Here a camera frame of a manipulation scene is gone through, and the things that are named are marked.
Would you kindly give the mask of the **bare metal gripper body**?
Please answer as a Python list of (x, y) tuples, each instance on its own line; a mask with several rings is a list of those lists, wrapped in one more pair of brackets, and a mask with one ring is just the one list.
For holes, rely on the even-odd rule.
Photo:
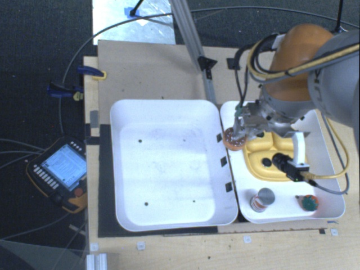
[(242, 108), (242, 128), (248, 140), (257, 138), (264, 132), (275, 132), (284, 137), (293, 129), (294, 118), (276, 112), (265, 102), (249, 102)]

